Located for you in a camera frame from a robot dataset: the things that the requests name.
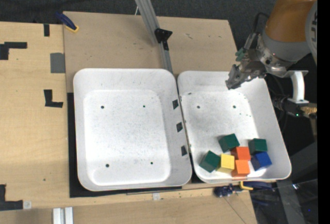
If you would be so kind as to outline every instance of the green block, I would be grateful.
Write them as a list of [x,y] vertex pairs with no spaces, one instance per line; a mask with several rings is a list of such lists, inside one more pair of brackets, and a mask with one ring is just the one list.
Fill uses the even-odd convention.
[[267,143],[265,139],[253,139],[249,141],[249,151],[251,155],[259,152],[267,152]]
[[234,133],[222,137],[219,140],[219,144],[223,152],[230,151],[240,145]]
[[208,151],[200,163],[200,167],[208,172],[213,172],[219,165],[220,157],[215,153]]

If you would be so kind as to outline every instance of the yellow block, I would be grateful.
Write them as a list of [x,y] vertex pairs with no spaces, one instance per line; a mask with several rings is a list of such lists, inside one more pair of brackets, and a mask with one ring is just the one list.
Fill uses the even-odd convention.
[[217,169],[218,172],[231,173],[235,168],[235,157],[229,154],[220,155],[220,163]]

